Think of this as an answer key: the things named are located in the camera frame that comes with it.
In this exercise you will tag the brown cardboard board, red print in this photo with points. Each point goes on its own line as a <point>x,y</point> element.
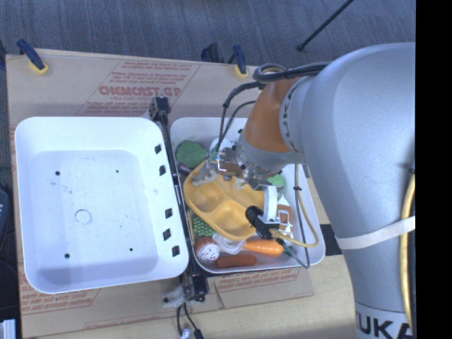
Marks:
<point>70,83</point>

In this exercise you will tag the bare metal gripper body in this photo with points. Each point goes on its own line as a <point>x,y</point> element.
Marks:
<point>256,175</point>

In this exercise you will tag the white plastic tray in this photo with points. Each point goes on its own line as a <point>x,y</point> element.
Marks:
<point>88,203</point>
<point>314,235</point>

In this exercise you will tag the green round toy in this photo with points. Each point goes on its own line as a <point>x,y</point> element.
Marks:
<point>277,180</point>

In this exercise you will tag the orange and white carton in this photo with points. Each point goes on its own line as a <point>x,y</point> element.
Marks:
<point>285,212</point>

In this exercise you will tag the thin black and white rod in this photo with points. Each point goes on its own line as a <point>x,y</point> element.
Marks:
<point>181,203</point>

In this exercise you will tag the orange carrot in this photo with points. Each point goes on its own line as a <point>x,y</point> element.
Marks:
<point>263,247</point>

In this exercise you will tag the green grapes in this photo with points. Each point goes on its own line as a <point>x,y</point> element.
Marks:
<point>202,227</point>

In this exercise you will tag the dark brown small can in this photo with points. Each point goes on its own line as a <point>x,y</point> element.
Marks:
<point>183,169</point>

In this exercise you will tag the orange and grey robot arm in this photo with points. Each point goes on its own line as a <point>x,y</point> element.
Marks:
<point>346,147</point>

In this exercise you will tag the clear plastic cup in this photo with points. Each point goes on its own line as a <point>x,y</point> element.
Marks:
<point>229,244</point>

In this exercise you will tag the yellow divided plate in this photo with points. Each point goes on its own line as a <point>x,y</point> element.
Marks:
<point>215,207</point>

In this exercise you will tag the green leaf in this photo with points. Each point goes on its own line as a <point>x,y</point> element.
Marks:
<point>190,154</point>

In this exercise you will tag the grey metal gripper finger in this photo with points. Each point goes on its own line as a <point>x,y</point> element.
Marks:
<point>242,184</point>
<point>208,177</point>

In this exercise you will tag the red sausage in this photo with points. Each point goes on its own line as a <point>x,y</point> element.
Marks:
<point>236,261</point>

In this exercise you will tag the black cylinder on white bracket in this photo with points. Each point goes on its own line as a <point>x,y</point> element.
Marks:
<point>261,222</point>

